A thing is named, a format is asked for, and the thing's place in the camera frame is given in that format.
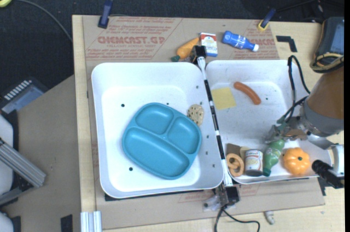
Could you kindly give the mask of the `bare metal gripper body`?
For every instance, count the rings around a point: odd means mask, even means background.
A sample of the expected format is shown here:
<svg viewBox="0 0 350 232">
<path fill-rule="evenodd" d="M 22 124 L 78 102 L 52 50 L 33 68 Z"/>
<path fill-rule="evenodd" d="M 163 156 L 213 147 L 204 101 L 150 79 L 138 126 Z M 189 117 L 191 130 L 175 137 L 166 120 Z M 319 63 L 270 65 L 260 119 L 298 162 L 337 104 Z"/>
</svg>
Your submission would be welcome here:
<svg viewBox="0 0 350 232">
<path fill-rule="evenodd" d="M 278 139 L 283 139 L 284 134 L 289 130 L 302 130 L 308 135 L 310 141 L 316 141 L 319 139 L 319 131 L 315 128 L 306 118 L 298 115 L 297 117 L 291 117 L 289 120 L 286 116 L 282 116 L 277 120 L 276 126 L 278 127 Z"/>
</svg>

